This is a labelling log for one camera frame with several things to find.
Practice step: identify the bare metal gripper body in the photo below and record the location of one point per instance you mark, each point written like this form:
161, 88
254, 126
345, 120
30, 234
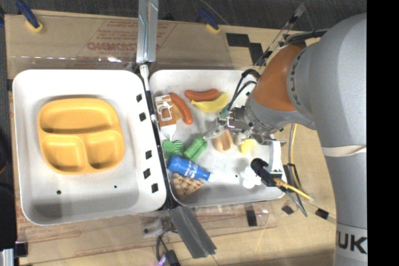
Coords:
241, 121

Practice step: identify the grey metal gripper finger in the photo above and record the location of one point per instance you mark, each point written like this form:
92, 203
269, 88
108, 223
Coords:
213, 131
220, 122

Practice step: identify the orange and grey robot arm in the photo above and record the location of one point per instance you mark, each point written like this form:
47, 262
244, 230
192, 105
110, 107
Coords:
330, 96

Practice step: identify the tan hot dog bun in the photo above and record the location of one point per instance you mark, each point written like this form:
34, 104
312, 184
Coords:
223, 143

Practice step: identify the yellow banana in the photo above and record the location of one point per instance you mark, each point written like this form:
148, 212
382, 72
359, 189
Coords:
212, 105

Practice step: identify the green pea pods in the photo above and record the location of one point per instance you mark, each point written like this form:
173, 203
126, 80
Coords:
194, 149

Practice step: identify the yellow block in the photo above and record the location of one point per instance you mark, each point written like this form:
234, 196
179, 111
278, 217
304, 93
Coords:
247, 147

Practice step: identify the orange sausage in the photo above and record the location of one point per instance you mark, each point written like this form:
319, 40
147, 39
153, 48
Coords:
202, 94
184, 109

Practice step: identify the white plastic tray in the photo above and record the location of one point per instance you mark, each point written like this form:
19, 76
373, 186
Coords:
224, 171
78, 202

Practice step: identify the green broccoli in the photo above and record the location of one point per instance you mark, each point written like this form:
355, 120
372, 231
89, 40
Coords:
172, 148

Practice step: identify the blue bottle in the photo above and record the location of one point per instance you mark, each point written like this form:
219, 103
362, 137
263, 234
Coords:
185, 168

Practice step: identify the brown and white carton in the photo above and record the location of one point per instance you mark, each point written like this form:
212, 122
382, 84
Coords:
164, 112

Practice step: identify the white lumpy toy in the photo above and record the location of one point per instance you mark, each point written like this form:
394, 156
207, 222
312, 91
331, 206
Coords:
251, 179

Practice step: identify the tan waffle slice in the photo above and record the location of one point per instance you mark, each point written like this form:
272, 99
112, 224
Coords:
185, 185

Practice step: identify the orange divided plate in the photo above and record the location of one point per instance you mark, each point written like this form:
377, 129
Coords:
81, 121

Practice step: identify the brown cardboard board red print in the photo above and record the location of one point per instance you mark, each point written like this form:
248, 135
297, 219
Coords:
78, 40

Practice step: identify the black cylinder on white bracket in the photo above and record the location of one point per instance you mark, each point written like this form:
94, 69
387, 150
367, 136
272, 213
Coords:
262, 169

